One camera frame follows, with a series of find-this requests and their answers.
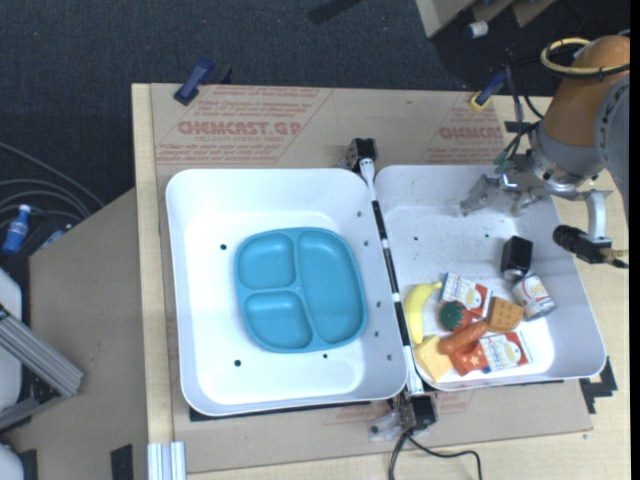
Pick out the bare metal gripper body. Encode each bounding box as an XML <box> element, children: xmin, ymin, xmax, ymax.
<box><xmin>497</xmin><ymin>154</ymin><xmax>597</xmax><ymax>202</ymax></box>

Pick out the white plastic tray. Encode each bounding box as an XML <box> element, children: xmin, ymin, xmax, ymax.
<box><xmin>164</xmin><ymin>167</ymin><xmax>409</xmax><ymax>417</ymax></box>
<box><xmin>373</xmin><ymin>163</ymin><xmax>608</xmax><ymax>392</ymax></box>

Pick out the black and white box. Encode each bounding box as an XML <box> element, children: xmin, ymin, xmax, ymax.
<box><xmin>500</xmin><ymin>235</ymin><xmax>535</xmax><ymax>282</ymax></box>

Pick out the white can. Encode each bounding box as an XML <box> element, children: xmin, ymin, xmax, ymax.
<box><xmin>510</xmin><ymin>273</ymin><xmax>558</xmax><ymax>320</ymax></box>

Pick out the red and white carton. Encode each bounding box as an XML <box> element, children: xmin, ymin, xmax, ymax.
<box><xmin>438</xmin><ymin>271</ymin><xmax>494</xmax><ymax>320</ymax></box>

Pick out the thin black and white rod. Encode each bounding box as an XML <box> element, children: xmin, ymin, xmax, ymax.
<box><xmin>360</xmin><ymin>159</ymin><xmax>427</xmax><ymax>395</ymax></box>

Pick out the brown waffle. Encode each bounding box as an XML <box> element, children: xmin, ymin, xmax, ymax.
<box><xmin>485</xmin><ymin>295</ymin><xmax>525</xmax><ymax>334</ymax></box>

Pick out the red strawberry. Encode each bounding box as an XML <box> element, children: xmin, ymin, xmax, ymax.
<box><xmin>438</xmin><ymin>300</ymin><xmax>474</xmax><ymax>332</ymax></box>

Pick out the yellow banana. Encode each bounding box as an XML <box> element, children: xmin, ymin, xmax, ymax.
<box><xmin>402</xmin><ymin>280</ymin><xmax>445</xmax><ymax>346</ymax></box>

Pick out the orange sausage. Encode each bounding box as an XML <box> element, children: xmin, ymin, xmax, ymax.
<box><xmin>438</xmin><ymin>319</ymin><xmax>489</xmax><ymax>356</ymax></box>

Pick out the red carton with yellow star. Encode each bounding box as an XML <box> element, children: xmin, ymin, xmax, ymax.
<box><xmin>448</xmin><ymin>330</ymin><xmax>534</xmax><ymax>377</ymax></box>

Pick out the yellow cheese wedge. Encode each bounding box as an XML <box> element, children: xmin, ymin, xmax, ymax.
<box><xmin>412</xmin><ymin>333</ymin><xmax>454</xmax><ymax>384</ymax></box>

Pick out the blue divided plate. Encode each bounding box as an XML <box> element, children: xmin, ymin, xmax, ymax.
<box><xmin>233</xmin><ymin>226</ymin><xmax>369</xmax><ymax>355</ymax></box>

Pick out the brown cardboard board red print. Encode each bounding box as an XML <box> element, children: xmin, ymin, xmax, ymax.
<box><xmin>149</xmin><ymin>83</ymin><xmax>595</xmax><ymax>475</ymax></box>

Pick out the blue plastic bottle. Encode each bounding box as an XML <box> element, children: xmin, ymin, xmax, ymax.
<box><xmin>1</xmin><ymin>203</ymin><xmax>33</xmax><ymax>256</ymax></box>

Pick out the black cylinder on white bracket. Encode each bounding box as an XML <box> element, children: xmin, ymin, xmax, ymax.
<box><xmin>551</xmin><ymin>189</ymin><xmax>617</xmax><ymax>265</ymax></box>

